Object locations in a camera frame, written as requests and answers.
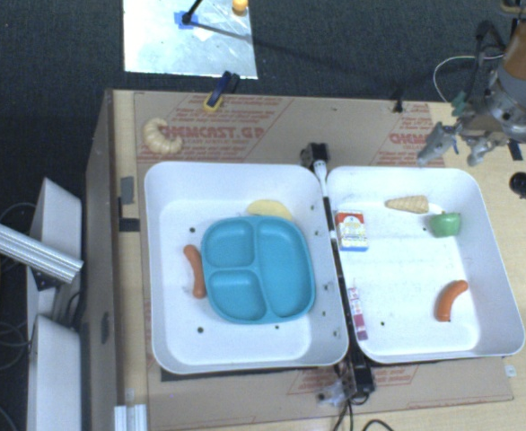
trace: small box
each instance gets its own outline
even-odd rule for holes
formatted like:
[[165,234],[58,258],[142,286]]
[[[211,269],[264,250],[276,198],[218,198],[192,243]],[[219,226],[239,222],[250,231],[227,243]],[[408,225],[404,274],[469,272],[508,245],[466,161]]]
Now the small box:
[[341,211],[335,214],[338,247],[342,251],[366,251],[367,232],[361,211]]

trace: sausage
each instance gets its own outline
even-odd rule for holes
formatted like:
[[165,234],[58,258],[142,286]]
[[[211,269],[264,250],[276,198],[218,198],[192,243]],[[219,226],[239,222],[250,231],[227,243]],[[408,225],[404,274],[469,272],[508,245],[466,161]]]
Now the sausage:
[[207,295],[206,291],[206,281],[203,276],[203,265],[201,263],[201,254],[197,250],[197,248],[192,245],[188,244],[183,248],[183,253],[185,254],[185,257],[188,258],[189,264],[191,265],[191,268],[193,269],[193,296],[195,298],[203,298]]
[[453,281],[439,295],[436,305],[436,319],[445,322],[451,320],[451,308],[454,300],[469,288],[469,283],[464,280]]

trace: orange ball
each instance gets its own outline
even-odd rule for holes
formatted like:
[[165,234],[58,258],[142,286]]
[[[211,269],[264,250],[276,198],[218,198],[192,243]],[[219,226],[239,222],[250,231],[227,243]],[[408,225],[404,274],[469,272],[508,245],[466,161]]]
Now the orange ball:
[[249,0],[233,0],[232,7],[233,10],[237,13],[243,13],[247,9]]

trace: white plastic tub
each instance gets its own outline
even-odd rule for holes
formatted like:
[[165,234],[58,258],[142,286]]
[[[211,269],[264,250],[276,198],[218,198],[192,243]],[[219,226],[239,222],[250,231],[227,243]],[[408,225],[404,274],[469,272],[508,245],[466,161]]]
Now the white plastic tub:
[[[294,321],[240,324],[191,294],[183,247],[200,248],[206,229],[246,216],[257,199],[280,200],[301,229],[315,276],[315,302]],[[176,374],[334,365],[348,336],[320,186],[302,167],[274,164],[158,163],[145,176],[157,362]]]
[[[456,169],[339,167],[328,179],[333,210],[364,214],[365,252],[341,251],[346,285],[364,317],[359,345],[381,363],[507,356],[524,344],[524,328],[482,195]],[[389,209],[384,201],[412,195],[429,200],[428,215]],[[460,213],[457,236],[435,238],[430,217]],[[464,279],[469,290],[451,321],[434,314],[441,290]]]

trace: white cable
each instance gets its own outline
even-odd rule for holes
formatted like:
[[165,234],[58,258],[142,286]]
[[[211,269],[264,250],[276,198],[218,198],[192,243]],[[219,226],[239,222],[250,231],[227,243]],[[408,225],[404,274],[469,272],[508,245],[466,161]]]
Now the white cable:
[[[492,61],[492,60],[495,60],[495,59],[500,59],[503,55],[500,54],[498,56],[489,56],[489,57],[483,57],[483,60],[486,60],[486,61]],[[445,102],[449,102],[447,101],[447,99],[444,97],[443,95],[443,92],[441,91],[441,88],[439,88],[439,85],[438,83],[436,82],[436,74],[437,72],[439,71],[439,69],[444,66],[445,64],[451,62],[451,61],[454,61],[454,60],[461,60],[461,59],[474,59],[475,57],[474,56],[470,56],[470,55],[461,55],[461,56],[453,56],[453,57],[447,57],[446,59],[444,59],[443,62],[439,63],[439,65],[437,67],[434,68],[434,71],[433,71],[433,84],[434,84],[434,88],[435,90],[438,92],[439,96],[441,96],[441,99]]]

